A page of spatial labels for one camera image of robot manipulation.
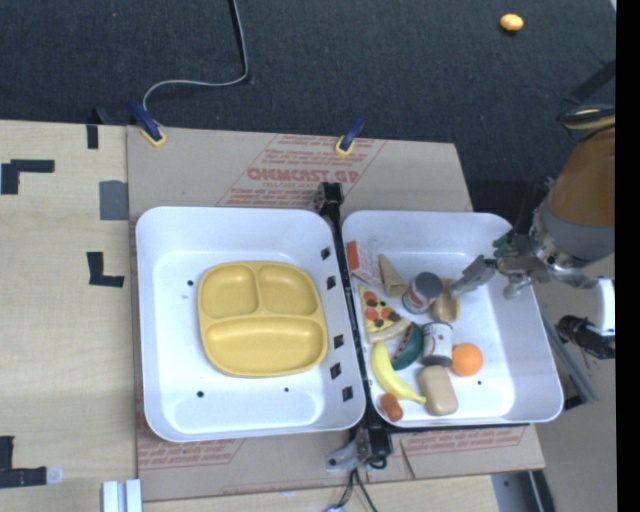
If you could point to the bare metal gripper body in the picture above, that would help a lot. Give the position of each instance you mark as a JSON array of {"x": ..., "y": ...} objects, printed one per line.
[{"x": 525, "y": 266}]

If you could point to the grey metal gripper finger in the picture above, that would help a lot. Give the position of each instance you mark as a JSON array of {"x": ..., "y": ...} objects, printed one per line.
[
  {"x": 517, "y": 285},
  {"x": 474, "y": 276}
]

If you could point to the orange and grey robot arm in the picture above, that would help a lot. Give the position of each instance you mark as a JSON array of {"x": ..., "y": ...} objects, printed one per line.
[{"x": 582, "y": 190}]

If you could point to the tan pear-shaped toy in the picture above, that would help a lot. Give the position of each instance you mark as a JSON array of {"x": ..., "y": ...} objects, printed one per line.
[{"x": 445, "y": 310}]

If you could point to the white plastic tray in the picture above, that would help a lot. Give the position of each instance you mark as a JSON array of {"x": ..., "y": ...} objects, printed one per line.
[
  {"x": 165, "y": 320},
  {"x": 510, "y": 330}
]

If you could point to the red white can grey lid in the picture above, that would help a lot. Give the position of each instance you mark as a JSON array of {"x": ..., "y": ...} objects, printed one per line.
[{"x": 422, "y": 292}]

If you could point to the white can with brown print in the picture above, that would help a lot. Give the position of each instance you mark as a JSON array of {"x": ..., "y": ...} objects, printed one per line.
[{"x": 437, "y": 342}]

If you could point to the tan ice cream cone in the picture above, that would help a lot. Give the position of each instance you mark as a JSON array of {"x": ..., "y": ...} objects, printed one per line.
[{"x": 392, "y": 277}]

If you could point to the orange fruit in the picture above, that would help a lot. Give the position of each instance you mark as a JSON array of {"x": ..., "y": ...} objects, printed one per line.
[{"x": 467, "y": 359}]

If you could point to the green watermelon slice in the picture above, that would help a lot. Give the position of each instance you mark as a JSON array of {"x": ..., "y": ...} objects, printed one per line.
[{"x": 411, "y": 347}]

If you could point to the yellow pizza slice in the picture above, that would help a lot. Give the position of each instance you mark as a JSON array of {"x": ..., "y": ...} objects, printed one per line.
[{"x": 377, "y": 312}]

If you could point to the orange and white carton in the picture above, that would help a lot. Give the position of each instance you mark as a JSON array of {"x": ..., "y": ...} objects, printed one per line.
[{"x": 361, "y": 262}]

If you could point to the tan bread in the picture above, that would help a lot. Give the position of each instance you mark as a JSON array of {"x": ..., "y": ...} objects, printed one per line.
[{"x": 439, "y": 392}]

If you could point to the thin black rod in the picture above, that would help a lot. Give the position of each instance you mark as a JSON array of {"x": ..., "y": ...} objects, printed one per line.
[{"x": 350, "y": 295}]

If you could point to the yellow banana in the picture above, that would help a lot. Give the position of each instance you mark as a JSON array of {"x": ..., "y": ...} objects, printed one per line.
[{"x": 387, "y": 372}]

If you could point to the orange carrot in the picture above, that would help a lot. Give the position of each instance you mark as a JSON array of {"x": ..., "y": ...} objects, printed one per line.
[{"x": 392, "y": 407}]

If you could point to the yellow divided plate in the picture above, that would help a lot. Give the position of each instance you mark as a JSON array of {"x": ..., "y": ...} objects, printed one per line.
[{"x": 260, "y": 345}]

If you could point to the small orange round toy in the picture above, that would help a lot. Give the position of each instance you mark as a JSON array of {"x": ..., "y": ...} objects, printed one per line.
[{"x": 511, "y": 22}]

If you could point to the brown cardboard board red print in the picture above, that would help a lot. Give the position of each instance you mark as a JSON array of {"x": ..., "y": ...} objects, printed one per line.
[{"x": 200, "y": 170}]

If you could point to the black cylinder on white bracket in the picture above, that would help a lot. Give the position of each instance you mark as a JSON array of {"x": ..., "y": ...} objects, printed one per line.
[{"x": 585, "y": 336}]

